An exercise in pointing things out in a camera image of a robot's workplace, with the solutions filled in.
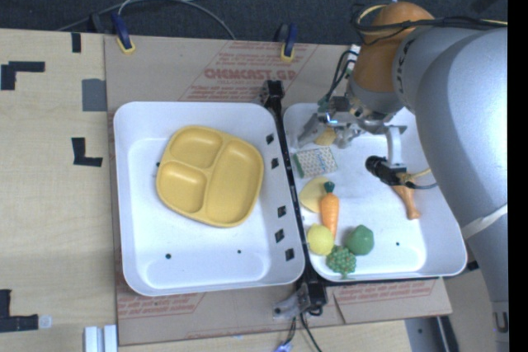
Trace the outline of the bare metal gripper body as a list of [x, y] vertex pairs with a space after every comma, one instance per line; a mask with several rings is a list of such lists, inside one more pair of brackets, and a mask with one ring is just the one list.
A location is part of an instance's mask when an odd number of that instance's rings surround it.
[[397, 96], [333, 96], [319, 111], [319, 127], [382, 134], [402, 108]]

